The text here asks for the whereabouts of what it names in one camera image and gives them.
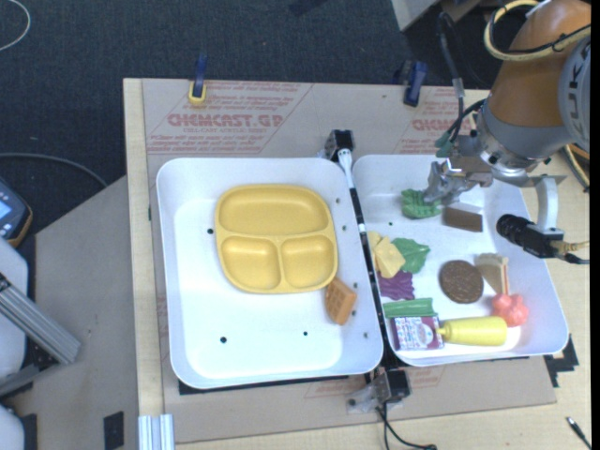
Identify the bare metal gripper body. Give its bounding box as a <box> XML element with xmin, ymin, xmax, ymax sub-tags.
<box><xmin>447</xmin><ymin>134</ymin><xmax>553</xmax><ymax>189</ymax></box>

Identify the brown toy bread slice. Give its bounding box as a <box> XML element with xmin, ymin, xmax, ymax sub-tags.
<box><xmin>442</xmin><ymin>203</ymin><xmax>485</xmax><ymax>233</ymax></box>

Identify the thin black and white rod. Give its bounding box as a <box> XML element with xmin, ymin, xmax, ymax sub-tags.
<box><xmin>337</xmin><ymin>148</ymin><xmax>391</xmax><ymax>375</ymax></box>

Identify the yellow toy cheese slice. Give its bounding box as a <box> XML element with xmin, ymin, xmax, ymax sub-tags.
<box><xmin>367</xmin><ymin>231</ymin><xmax>407</xmax><ymax>279</ymax></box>

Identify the beige toy sandwich wedge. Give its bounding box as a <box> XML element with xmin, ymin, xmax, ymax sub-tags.
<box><xmin>472</xmin><ymin>252</ymin><xmax>511</xmax><ymax>296</ymax></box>

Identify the brown toy burger patty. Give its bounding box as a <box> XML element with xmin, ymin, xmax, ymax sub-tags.
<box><xmin>439</xmin><ymin>259</ymin><xmax>486</xmax><ymax>305</ymax></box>

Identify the purple toy cabbage leaf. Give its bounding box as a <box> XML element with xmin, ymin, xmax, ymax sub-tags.
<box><xmin>377</xmin><ymin>270</ymin><xmax>417</xmax><ymax>302</ymax></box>

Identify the green toy bean pod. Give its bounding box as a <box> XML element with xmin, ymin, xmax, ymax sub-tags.
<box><xmin>382</xmin><ymin>297</ymin><xmax>439</xmax><ymax>321</ymax></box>

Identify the white plastic tray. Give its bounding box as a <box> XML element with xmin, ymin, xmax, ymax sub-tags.
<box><xmin>155</xmin><ymin>157</ymin><xmax>385</xmax><ymax>390</ymax></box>
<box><xmin>351</xmin><ymin>153</ymin><xmax>571</xmax><ymax>368</ymax></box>

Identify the orange pink toy food lump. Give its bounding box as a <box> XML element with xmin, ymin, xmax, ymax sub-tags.
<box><xmin>490</xmin><ymin>292</ymin><xmax>531</xmax><ymax>329</ymax></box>

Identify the yellow mustard bottle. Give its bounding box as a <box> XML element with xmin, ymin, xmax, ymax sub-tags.
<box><xmin>435</xmin><ymin>315</ymin><xmax>509</xmax><ymax>347</ymax></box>

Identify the small printed carton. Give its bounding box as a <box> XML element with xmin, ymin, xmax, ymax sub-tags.
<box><xmin>390</xmin><ymin>315</ymin><xmax>445</xmax><ymax>353</ymax></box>

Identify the orange toy waffle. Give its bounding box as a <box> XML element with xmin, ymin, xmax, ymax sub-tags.
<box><xmin>323</xmin><ymin>277</ymin><xmax>359</xmax><ymax>327</ymax></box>

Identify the brown cardboard board red print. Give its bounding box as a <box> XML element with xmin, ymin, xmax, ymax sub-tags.
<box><xmin>140</xmin><ymin>78</ymin><xmax>560</xmax><ymax>444</ymax></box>

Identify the yellow divided plate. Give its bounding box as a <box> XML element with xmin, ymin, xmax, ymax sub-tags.
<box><xmin>214</xmin><ymin>184</ymin><xmax>339</xmax><ymax>295</ymax></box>

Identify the black cylinder on white bracket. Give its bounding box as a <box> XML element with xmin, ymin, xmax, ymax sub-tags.
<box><xmin>495</xmin><ymin>175</ymin><xmax>566</xmax><ymax>259</ymax></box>

